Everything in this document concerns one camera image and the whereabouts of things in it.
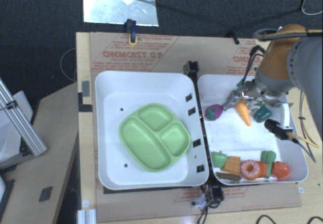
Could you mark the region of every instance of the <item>black carpet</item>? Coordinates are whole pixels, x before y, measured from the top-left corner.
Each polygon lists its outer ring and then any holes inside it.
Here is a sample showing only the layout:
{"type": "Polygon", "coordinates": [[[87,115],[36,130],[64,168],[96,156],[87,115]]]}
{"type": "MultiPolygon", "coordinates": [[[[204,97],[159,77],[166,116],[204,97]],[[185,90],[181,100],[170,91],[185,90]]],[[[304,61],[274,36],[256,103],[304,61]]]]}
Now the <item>black carpet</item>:
{"type": "MultiPolygon", "coordinates": [[[[299,11],[301,0],[156,0],[159,27],[138,33],[224,37],[229,30],[250,38],[261,28],[298,23],[322,28],[322,14],[299,11]]],[[[121,25],[82,22],[83,0],[0,0],[0,77],[12,93],[23,90],[32,105],[70,84],[60,71],[64,52],[75,47],[78,31],[121,32],[121,25]]],[[[306,0],[322,10],[322,0],[306,0]]],[[[69,76],[75,54],[65,58],[69,76]]]]}

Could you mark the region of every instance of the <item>toy carrot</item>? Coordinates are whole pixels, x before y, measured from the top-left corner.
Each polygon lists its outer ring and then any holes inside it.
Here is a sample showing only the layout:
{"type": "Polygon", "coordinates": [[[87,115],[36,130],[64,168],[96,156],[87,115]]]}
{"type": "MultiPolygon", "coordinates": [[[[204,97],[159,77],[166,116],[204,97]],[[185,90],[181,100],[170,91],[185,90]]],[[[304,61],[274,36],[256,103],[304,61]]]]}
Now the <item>toy carrot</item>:
{"type": "Polygon", "coordinates": [[[246,102],[242,99],[236,104],[236,109],[238,110],[239,115],[242,117],[247,126],[251,126],[250,115],[246,102]]]}

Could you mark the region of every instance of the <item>cardboard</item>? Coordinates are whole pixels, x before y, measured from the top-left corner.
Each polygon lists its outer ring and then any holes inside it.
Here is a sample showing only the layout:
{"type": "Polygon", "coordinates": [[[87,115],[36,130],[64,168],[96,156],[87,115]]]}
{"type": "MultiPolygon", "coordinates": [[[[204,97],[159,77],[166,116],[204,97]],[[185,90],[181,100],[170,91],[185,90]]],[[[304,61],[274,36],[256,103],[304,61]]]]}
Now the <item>cardboard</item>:
{"type": "MultiPolygon", "coordinates": [[[[180,73],[187,61],[199,62],[199,76],[243,75],[250,49],[257,44],[266,48],[268,43],[239,39],[240,44],[236,45],[229,38],[138,35],[138,45],[130,46],[127,34],[82,33],[78,38],[86,40],[82,44],[79,42],[82,47],[81,50],[78,49],[78,57],[88,59],[90,54],[91,61],[86,63],[87,69],[91,68],[91,73],[80,73],[81,76],[91,77],[79,81],[90,81],[92,87],[96,202],[91,203],[96,207],[97,221],[200,214],[199,208],[191,206],[191,201],[201,195],[199,187],[117,193],[103,188],[97,176],[94,80],[100,72],[107,70],[180,73]]],[[[254,67],[259,63],[260,60],[255,60],[250,75],[254,75],[254,67]]],[[[211,213],[301,206],[294,183],[227,187],[223,188],[223,192],[225,200],[211,213]]]]}

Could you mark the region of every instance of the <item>red toy food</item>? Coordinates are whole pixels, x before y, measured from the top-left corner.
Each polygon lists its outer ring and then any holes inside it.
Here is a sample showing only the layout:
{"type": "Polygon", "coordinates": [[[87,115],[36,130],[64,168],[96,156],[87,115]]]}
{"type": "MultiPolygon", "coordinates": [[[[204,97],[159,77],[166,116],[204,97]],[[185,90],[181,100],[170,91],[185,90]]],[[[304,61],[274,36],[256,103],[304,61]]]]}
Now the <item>red toy food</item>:
{"type": "Polygon", "coordinates": [[[272,174],[274,174],[278,178],[283,178],[290,173],[290,169],[286,166],[285,163],[280,161],[276,161],[273,165],[272,174]]]}
{"type": "Polygon", "coordinates": [[[240,166],[240,174],[248,180],[255,180],[260,175],[260,165],[255,160],[246,160],[240,166]]]}
{"type": "Polygon", "coordinates": [[[266,162],[261,162],[261,161],[257,161],[259,166],[260,166],[260,174],[259,174],[259,178],[266,178],[267,177],[267,168],[268,168],[268,164],[266,162]]]}

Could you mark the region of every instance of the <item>pink donut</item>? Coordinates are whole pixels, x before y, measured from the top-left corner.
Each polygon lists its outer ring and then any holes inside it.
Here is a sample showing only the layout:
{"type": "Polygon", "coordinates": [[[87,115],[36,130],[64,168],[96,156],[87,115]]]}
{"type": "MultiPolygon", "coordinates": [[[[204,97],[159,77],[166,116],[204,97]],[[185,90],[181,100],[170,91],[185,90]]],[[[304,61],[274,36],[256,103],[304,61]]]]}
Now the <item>pink donut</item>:
{"type": "Polygon", "coordinates": [[[240,174],[245,179],[255,180],[260,175],[260,165],[255,160],[246,160],[240,166],[240,174]]]}

